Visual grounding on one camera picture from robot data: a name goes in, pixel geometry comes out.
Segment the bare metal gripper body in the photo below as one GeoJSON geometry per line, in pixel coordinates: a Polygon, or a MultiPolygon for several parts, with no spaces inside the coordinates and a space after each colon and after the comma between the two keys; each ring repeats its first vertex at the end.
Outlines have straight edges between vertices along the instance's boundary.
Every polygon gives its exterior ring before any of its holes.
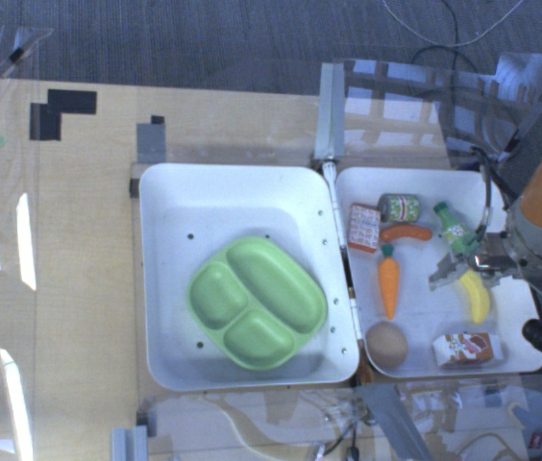
{"type": "Polygon", "coordinates": [[[477,241],[474,251],[464,257],[469,269],[483,280],[485,287],[492,288],[502,279],[522,279],[520,260],[524,245],[510,231],[485,232],[477,241]]]}

